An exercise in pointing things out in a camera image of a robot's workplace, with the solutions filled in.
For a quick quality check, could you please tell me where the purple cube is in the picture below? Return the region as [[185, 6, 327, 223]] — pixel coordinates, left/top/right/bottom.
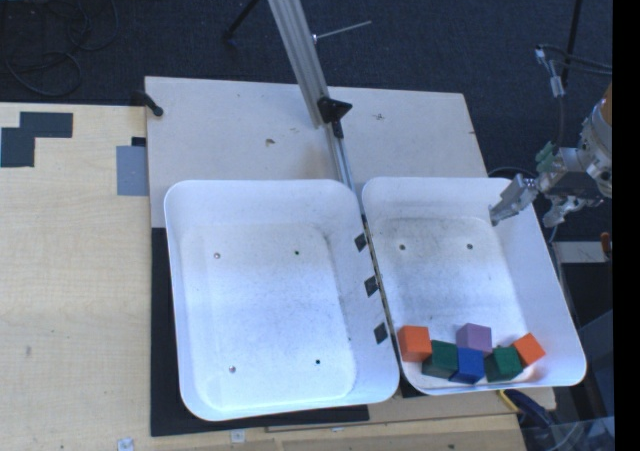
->
[[455, 322, 494, 358]]

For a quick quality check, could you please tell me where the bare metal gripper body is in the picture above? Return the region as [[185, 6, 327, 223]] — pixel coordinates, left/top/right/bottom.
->
[[536, 146, 614, 206]]

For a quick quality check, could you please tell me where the green cube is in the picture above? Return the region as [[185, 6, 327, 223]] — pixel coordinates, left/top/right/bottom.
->
[[483, 345, 524, 384], [420, 339, 460, 381]]

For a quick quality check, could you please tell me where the orange cube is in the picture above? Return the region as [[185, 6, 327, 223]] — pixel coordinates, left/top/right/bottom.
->
[[512, 332, 547, 368], [396, 324, 433, 364]]

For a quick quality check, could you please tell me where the blue cube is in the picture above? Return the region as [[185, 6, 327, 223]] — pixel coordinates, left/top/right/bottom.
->
[[448, 346, 487, 386]]

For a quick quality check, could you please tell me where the white plastic tray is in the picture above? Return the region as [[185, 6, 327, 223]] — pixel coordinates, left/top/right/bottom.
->
[[360, 175, 588, 397], [163, 178, 402, 423]]

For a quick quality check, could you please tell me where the pale wood board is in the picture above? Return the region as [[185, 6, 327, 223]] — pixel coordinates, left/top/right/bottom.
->
[[144, 76, 558, 436]]

